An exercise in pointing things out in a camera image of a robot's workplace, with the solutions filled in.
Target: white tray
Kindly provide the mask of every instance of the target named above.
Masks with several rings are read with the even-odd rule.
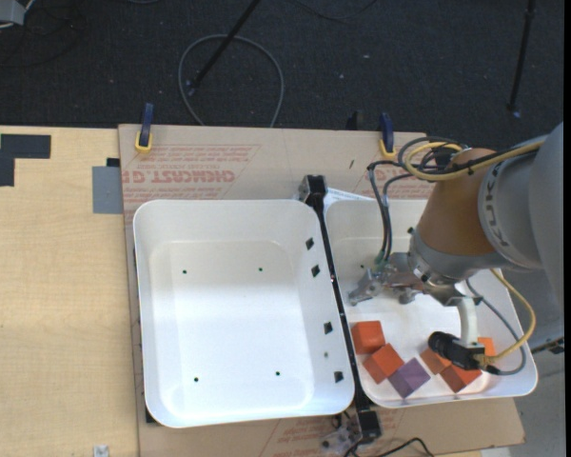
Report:
[[[145,398],[157,422],[197,427],[350,405],[344,333],[310,207],[155,200],[138,208],[133,232]]]
[[[389,203],[392,228],[394,229],[394,252],[408,251],[410,235],[407,230],[416,227],[425,200],[391,200]],[[382,407],[403,407],[427,405],[455,400],[523,396],[533,391],[537,384],[537,370],[527,344],[524,369],[515,375],[495,376],[483,372],[469,386],[454,393],[441,376],[432,374],[419,357],[427,348],[427,338],[436,330],[461,335],[459,312],[456,308],[445,308],[434,298],[419,294],[408,305],[401,305],[386,293],[360,302],[355,307],[348,302],[347,294],[357,287],[364,270],[372,266],[383,239],[381,214],[376,202],[337,201],[329,206],[326,226],[334,257],[334,264],[345,305],[345,315],[352,328],[362,320],[380,320],[385,340],[391,343],[407,362],[416,357],[431,375],[431,379],[415,392],[403,399],[388,380],[376,384],[363,367],[367,355],[356,355],[362,387],[367,396]],[[516,310],[507,290],[490,271],[481,271],[470,282],[522,335],[522,328]],[[492,311],[480,304],[477,309],[480,336],[493,338],[497,352],[514,343],[510,332]],[[519,350],[499,361],[502,369],[516,368],[521,360]]]

